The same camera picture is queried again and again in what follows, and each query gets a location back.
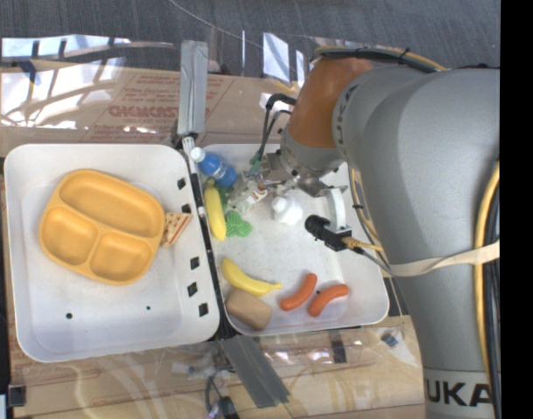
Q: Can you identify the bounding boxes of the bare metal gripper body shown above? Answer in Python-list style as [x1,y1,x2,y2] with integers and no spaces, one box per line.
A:
[243,151,349,198]

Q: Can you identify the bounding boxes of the white plastic tray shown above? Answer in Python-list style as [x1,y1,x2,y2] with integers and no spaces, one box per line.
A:
[188,142,390,338]
[3,142,221,363]

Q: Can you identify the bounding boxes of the green grapes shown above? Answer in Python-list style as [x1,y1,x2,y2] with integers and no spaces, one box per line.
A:
[225,209,253,238]

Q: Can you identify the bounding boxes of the yellow divided plate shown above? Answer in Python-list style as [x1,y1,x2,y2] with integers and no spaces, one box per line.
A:
[38,168,167,286]

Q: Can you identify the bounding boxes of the yellow banana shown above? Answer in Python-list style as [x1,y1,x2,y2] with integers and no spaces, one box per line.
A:
[203,184,228,242]
[221,257,284,298]

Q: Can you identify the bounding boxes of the pizza slice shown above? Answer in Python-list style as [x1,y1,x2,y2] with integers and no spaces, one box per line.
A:
[160,210,194,249]

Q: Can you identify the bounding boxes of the white and orange packet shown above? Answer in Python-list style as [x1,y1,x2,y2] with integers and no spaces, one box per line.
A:
[229,186,270,216]

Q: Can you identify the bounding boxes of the black cylinder on white bracket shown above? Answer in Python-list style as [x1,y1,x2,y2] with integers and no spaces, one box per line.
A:
[304,185,353,252]

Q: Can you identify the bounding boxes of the blue bottle white cap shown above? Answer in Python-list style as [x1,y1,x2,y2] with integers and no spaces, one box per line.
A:
[189,146,239,188]

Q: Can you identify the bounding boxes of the brown bread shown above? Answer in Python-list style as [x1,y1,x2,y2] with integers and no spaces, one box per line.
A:
[225,288,273,331]

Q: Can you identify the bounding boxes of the brown cardboard board red print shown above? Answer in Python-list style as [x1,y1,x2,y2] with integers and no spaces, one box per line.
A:
[0,65,426,419]

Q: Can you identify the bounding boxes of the orange sausage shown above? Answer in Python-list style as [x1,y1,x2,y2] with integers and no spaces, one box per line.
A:
[279,272,318,313]
[308,283,350,318]

